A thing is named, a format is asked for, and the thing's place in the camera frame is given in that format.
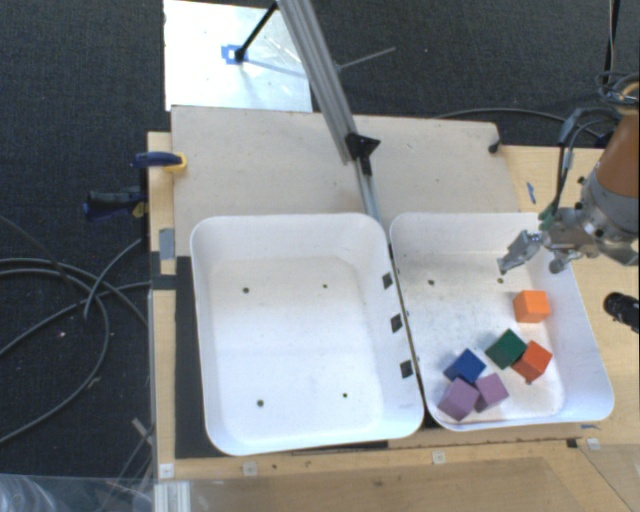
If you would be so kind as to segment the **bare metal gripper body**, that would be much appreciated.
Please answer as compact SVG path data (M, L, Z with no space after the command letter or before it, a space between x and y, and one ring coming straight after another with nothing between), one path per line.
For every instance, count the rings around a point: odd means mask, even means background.
M623 266L639 265L639 253L633 248L638 235L612 222L597 207L560 208L540 227L543 246L551 253L574 250L588 259L605 256Z

